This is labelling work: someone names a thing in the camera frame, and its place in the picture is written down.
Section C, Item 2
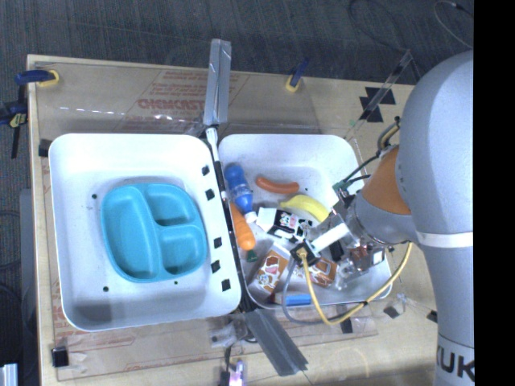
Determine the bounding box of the yellow banana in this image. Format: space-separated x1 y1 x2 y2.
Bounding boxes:
278 194 332 224

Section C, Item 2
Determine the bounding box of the brown cardboard board, red print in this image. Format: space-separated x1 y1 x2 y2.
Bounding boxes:
34 60 380 382

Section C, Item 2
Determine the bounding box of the blue block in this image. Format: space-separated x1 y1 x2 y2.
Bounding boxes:
284 293 313 307

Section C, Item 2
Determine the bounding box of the blue divided plate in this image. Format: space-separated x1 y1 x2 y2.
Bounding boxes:
100 183 209 284

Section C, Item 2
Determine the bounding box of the orange carrot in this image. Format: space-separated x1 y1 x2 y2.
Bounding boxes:
229 202 259 263

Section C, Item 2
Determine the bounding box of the black and white carton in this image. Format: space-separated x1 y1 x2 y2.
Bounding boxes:
255 207 319 244

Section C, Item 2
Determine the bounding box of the black cylinder on white bracket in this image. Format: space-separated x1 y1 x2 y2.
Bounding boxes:
289 222 349 261

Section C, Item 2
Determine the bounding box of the orange and brown packet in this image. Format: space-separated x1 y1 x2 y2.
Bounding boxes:
290 255 339 290

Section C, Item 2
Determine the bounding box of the white plastic tray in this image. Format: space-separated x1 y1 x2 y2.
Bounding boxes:
216 133 393 311
47 133 243 333

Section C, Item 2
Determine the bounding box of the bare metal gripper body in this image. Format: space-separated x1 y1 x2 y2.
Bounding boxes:
338 242 386 279

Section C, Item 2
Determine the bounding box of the brown and white carton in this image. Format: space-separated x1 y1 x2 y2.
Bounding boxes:
253 247 291 296

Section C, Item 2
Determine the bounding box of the orange sausage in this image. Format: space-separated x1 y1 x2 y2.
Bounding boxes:
255 175 301 195

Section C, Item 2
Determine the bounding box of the blue bottle with white cap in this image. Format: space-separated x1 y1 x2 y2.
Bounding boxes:
223 163 259 224

